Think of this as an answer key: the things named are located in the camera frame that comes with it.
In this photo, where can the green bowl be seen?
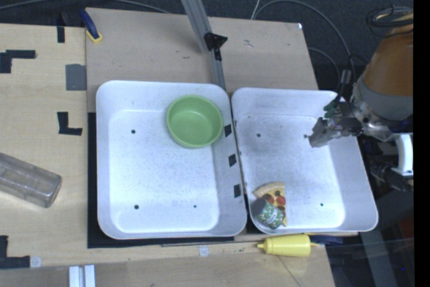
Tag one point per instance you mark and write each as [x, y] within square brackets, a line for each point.
[195, 122]

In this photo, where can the yellow squeeze bottle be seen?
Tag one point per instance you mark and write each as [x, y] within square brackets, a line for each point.
[289, 245]

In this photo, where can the toy pizza slice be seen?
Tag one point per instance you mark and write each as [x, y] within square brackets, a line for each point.
[272, 190]

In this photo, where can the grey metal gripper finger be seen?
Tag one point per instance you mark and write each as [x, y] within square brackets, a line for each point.
[317, 140]
[322, 124]

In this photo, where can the black cylinder on white bracket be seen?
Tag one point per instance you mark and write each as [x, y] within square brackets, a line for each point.
[404, 158]

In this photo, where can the pale wood board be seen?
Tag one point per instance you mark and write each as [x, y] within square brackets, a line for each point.
[151, 50]

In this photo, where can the white plastic tray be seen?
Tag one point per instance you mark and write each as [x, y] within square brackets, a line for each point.
[161, 171]
[302, 171]

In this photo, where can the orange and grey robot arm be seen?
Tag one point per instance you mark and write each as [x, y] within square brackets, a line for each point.
[389, 70]

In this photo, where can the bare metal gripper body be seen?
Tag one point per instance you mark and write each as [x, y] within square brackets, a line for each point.
[352, 122]

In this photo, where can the small green patterned can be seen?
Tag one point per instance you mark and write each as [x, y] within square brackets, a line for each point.
[268, 215]

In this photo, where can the clear plastic bottle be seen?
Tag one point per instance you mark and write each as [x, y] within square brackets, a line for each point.
[27, 179]

